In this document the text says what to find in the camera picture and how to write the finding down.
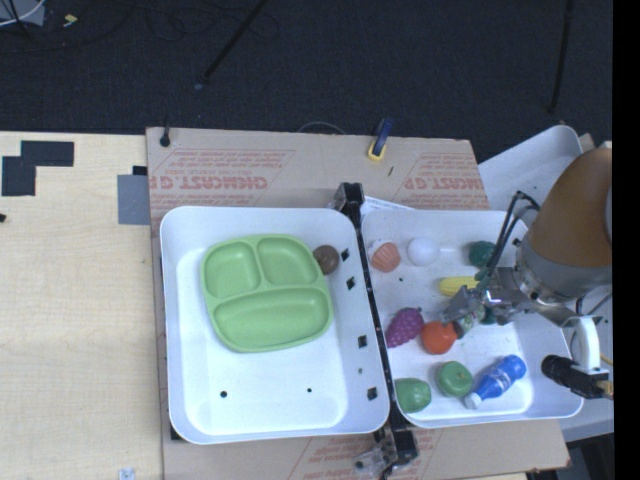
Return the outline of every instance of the white cable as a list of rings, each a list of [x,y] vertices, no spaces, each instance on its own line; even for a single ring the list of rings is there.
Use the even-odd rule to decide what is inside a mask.
[[[40,9],[40,7],[43,6],[43,4],[46,2],[47,0],[40,0],[34,7],[33,9],[31,9],[29,12],[26,12],[25,14],[23,14],[22,16],[20,16],[19,20],[22,21],[25,18],[28,18],[29,16],[31,16],[34,12],[36,12],[38,9]],[[0,22],[0,27],[4,27],[5,25],[11,25],[12,23],[18,23],[17,19],[11,19],[11,20],[7,20],[7,21],[3,21]]]

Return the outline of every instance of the yellow corn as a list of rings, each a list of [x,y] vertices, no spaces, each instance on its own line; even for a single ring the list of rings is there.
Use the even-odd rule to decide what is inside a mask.
[[[438,283],[440,293],[447,297],[453,297],[461,286],[466,285],[468,289],[475,288],[478,281],[473,276],[444,277]]]

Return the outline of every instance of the white tray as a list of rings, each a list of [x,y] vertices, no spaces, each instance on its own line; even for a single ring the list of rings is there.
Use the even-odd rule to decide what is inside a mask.
[[[370,268],[371,284],[383,330],[393,314],[403,307],[420,307],[425,321],[439,318],[448,297],[438,289],[443,277],[473,276],[478,269],[467,259],[468,245],[478,240],[496,242],[505,212],[447,210],[373,210],[362,223],[365,246],[376,240],[396,243],[402,257],[390,273]],[[499,266],[513,266],[514,238],[522,238],[526,226],[519,221],[505,248]],[[416,237],[428,237],[440,247],[431,265],[418,267],[407,258],[407,244]],[[435,372],[444,361],[456,360],[477,375],[507,354],[519,355],[527,364],[526,376],[502,397],[486,400],[479,409],[467,409],[460,399],[439,392]],[[405,413],[413,424],[424,428],[469,425],[573,416],[583,399],[545,377],[540,369],[548,354],[569,356],[562,330],[538,314],[520,314],[510,324],[476,325],[443,355],[426,352],[420,338],[388,349],[394,379],[417,377],[431,386],[432,401],[422,411]]]
[[[348,257],[325,276],[329,329],[289,349],[238,353],[215,334],[200,289],[213,244],[262,233],[293,235]],[[369,433],[389,415],[389,393],[355,229],[329,209],[179,207],[160,226],[169,414],[197,444]]]

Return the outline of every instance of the yellow and blue clip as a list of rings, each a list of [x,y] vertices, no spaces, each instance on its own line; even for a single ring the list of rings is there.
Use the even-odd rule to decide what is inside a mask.
[[[389,133],[391,132],[391,127],[393,126],[393,118],[385,117],[380,120],[376,131],[373,133],[376,135],[376,139],[371,142],[369,146],[369,151],[367,151],[367,156],[369,160],[373,160],[374,162],[379,162],[384,158],[384,154],[387,151],[387,137],[389,137]]]

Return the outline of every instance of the blue bottle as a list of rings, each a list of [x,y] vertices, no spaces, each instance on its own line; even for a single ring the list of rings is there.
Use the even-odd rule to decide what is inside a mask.
[[[469,409],[477,409],[483,400],[498,398],[511,385],[524,377],[527,365],[515,354],[511,354],[493,365],[478,382],[476,389],[464,398]]]

